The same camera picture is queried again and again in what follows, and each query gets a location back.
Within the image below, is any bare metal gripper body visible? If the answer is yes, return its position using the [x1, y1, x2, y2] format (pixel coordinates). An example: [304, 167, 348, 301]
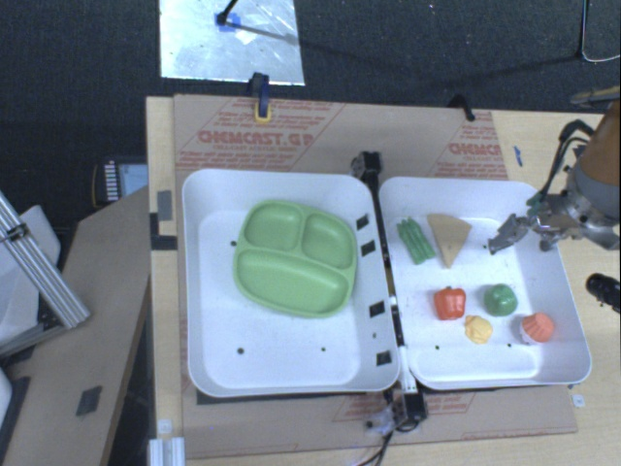
[530, 195, 621, 250]

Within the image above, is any white plastic tray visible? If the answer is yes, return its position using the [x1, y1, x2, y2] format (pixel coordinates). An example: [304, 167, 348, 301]
[377, 176, 594, 392]
[180, 167, 402, 399]

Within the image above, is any tan cheese wedge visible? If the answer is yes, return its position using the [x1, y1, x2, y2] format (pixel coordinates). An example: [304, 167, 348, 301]
[426, 213, 474, 270]

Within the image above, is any green bell pepper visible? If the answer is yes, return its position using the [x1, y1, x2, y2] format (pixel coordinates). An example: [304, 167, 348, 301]
[482, 283, 519, 317]

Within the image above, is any orange cupcake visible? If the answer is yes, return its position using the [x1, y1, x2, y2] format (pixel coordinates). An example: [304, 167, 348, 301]
[520, 311, 556, 346]

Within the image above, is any red bell pepper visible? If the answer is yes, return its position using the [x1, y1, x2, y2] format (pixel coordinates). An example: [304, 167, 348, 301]
[432, 285, 468, 322]

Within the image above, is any green asparagus bunch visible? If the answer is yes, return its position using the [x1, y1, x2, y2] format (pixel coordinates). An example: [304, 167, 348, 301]
[396, 216, 437, 266]

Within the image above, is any yellow toy food lump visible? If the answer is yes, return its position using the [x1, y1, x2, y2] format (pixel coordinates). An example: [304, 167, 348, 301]
[463, 314, 495, 346]

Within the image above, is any thin black and white rod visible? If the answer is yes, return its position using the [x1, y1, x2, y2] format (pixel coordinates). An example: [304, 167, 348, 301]
[362, 170, 419, 398]

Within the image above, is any brown cardboard board red print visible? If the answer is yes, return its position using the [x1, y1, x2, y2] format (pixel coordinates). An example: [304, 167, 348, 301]
[173, 93, 580, 460]

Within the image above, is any green divided plate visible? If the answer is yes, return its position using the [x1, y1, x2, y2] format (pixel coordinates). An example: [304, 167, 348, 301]
[232, 199, 360, 319]

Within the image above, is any black cylinder on white bracket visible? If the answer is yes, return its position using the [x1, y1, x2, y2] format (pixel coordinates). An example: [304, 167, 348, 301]
[585, 272, 621, 314]

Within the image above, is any black block with thin wires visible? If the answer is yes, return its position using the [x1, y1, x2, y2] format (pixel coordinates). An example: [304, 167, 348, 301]
[350, 150, 383, 183]
[390, 389, 430, 432]

